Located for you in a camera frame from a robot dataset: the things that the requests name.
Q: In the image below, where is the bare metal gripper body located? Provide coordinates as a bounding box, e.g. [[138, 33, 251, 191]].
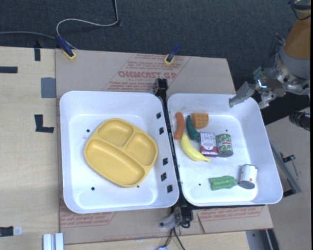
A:
[[252, 66, 311, 97]]

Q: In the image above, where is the orange waffle biscuit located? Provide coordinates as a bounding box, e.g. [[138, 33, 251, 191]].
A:
[[190, 112, 210, 130]]

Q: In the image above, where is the green patterned can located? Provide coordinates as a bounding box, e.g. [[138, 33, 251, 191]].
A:
[[215, 133, 234, 158]]

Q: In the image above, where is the red and white carton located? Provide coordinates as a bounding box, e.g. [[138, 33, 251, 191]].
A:
[[199, 131, 219, 158]]

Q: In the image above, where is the dark green toy vegetable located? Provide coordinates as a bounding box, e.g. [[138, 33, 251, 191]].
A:
[[185, 115, 201, 143]]

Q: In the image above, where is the orange sausage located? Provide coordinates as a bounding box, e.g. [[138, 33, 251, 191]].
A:
[[173, 111, 185, 141]]

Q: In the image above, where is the yellow banana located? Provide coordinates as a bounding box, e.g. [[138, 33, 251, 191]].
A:
[[179, 133, 211, 163]]

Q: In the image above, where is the white plastic tray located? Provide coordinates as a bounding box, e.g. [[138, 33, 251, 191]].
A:
[[166, 92, 284, 207], [58, 90, 180, 215]]

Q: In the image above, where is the light green toy vegetable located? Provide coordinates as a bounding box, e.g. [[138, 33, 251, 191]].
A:
[[208, 175, 238, 192]]

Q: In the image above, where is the yellow divided plate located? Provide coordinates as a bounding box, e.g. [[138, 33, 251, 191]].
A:
[[83, 117, 159, 189]]

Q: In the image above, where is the brown cardboard board red print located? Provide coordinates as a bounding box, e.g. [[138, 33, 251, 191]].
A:
[[54, 48, 274, 245]]

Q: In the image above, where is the black block with thin wires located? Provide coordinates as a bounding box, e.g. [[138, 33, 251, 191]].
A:
[[172, 205, 194, 228], [151, 78, 170, 96]]

